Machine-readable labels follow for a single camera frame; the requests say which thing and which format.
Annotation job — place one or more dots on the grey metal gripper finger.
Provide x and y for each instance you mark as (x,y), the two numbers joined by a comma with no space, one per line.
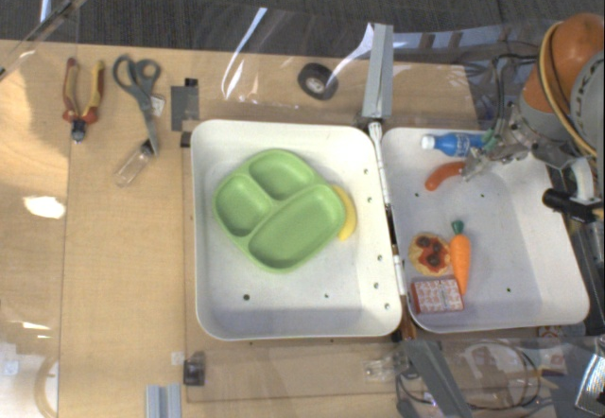
(472,171)
(477,154)

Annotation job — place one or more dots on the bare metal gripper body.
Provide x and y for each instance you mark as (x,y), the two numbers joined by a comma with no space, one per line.
(513,142)

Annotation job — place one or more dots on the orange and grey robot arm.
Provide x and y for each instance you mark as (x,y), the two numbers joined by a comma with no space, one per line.
(569,52)

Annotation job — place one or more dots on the blue bottle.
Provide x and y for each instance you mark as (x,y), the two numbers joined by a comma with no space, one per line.
(454,143)

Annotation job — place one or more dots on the orange sausage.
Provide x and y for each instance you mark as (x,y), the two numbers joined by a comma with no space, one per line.
(442,175)

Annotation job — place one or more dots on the orange carrot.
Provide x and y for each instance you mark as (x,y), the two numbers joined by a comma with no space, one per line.
(460,260)

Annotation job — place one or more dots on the pizza slice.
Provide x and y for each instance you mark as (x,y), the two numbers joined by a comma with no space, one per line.
(429,253)

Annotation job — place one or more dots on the white plastic tray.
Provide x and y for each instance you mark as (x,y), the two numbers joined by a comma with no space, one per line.
(293,312)
(515,255)

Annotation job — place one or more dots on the red and white carton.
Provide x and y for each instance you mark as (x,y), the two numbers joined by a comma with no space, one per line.
(437,296)

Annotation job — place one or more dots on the yellow banana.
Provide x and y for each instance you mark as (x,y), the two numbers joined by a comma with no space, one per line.
(349,217)

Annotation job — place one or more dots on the black tape roll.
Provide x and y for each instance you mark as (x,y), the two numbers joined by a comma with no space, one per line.
(317,81)

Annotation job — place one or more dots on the green divided plate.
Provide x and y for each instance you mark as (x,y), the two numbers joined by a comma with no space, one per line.
(279,213)

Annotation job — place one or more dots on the grey scissors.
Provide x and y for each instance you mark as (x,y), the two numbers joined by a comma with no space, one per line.
(142,94)

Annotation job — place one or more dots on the clear plastic bottle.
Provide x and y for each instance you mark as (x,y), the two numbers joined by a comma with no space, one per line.
(132,165)

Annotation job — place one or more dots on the red and yellow pliers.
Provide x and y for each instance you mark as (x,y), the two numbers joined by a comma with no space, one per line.
(71,94)

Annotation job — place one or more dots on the black cylinder on white bracket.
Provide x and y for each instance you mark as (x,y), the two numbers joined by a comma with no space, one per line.
(567,203)

